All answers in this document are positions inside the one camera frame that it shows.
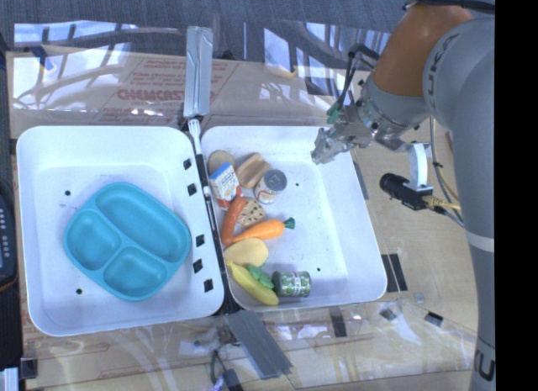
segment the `clear acrylic sheet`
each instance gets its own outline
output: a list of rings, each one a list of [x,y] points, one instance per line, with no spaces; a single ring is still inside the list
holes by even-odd
[[[8,52],[12,138],[37,124],[177,127],[187,26],[161,29],[84,20],[16,25]],[[325,112],[344,84],[349,47],[359,42],[380,53],[389,36],[279,21],[262,31],[245,24],[243,47],[230,49],[218,16],[213,29],[211,114],[203,120],[204,129],[325,125]],[[358,98],[358,81],[374,64],[362,58],[346,103]],[[409,134],[418,141],[429,135],[427,129]],[[450,163],[450,145],[444,133],[439,137],[440,159]],[[470,370],[477,316],[464,234],[448,219],[410,211],[380,192],[381,174],[409,171],[406,156],[379,145],[352,155],[382,256],[389,268],[395,267],[391,258],[399,258],[407,287],[399,285],[370,303],[263,314],[293,364],[291,374],[260,380],[222,316],[57,338],[35,329],[23,299],[24,357],[39,365],[28,389],[76,389],[78,383],[97,379],[96,388],[122,383],[131,389],[185,384],[211,389],[211,369],[222,369],[215,350],[252,388],[300,389]],[[20,284],[24,294],[24,276]]]

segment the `banana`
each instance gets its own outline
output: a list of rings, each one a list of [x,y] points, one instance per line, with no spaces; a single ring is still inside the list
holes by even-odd
[[[226,260],[226,265],[232,271],[234,280],[252,297],[268,306],[278,305],[278,296],[274,291],[259,283],[245,267],[235,264],[231,260]]]

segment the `carrot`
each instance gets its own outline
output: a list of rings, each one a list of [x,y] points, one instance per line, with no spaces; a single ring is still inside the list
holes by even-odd
[[[241,210],[246,206],[246,199],[241,196],[235,197],[228,207],[220,229],[220,239],[224,245],[231,245],[234,238],[234,228]]]
[[[278,219],[264,220],[259,224],[252,225],[249,229],[234,237],[232,243],[250,237],[255,237],[257,239],[274,239],[275,237],[282,235],[285,228],[295,228],[295,219],[289,218],[283,222]]]

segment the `green pickle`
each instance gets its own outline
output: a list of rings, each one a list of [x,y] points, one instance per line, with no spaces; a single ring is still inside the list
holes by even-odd
[[[308,272],[274,272],[271,280],[279,297],[308,297],[312,282]]]

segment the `black hole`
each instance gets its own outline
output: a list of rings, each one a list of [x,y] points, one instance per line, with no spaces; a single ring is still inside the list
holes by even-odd
[[[194,183],[191,183],[187,186],[188,194],[194,195],[196,193],[196,185]]]
[[[196,262],[194,262],[193,264],[193,269],[194,269],[194,272],[195,273],[198,273],[200,270],[202,270],[202,258],[200,258],[199,260],[197,260]]]
[[[208,279],[203,283],[203,291],[206,293],[207,291],[211,291],[213,289],[213,280]]]

